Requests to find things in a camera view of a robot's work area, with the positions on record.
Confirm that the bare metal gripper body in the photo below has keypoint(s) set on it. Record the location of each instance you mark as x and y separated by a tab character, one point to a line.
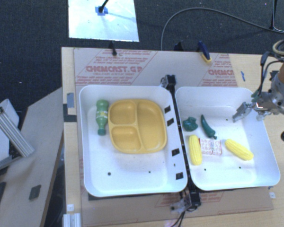
275	103

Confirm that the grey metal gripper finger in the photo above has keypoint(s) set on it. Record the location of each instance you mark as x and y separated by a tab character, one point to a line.
242	111
261	116

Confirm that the yellow corn cob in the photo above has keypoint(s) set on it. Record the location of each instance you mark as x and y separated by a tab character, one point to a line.
195	150
239	149

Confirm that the green chili pepper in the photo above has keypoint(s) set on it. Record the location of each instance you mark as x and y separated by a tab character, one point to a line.
206	126

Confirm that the white and red packet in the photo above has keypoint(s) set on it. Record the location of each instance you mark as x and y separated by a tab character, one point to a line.
210	146

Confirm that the green bell pepper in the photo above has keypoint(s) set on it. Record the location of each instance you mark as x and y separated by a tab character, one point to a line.
189	124

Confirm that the white plastic tray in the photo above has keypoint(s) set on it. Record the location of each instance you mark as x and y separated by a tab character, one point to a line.
132	171
229	174

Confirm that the thin black rod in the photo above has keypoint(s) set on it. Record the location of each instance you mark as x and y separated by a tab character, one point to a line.
181	136

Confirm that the brown cardboard board red print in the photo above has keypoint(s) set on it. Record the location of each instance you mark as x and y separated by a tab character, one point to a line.
180	63

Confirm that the yellow divided plate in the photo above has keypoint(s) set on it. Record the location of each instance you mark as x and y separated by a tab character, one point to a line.
149	124

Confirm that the green plastic bottle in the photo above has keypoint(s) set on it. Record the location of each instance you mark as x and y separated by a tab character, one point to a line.
102	117

